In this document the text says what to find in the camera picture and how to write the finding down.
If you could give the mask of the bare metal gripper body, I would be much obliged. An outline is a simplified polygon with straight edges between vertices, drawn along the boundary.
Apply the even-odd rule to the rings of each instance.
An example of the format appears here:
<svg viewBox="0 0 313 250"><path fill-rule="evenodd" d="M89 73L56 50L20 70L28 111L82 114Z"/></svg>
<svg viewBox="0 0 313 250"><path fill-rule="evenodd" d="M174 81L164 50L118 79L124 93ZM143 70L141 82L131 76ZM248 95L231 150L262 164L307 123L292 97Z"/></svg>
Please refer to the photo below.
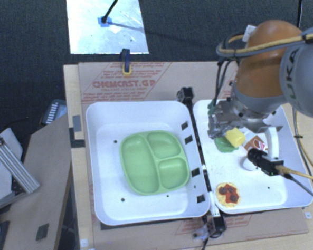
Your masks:
<svg viewBox="0 0 313 250"><path fill-rule="evenodd" d="M214 100L208 105L209 123L217 128L226 125L233 128L247 128L252 132L265 131L264 114L254 112L238 100Z"/></svg>

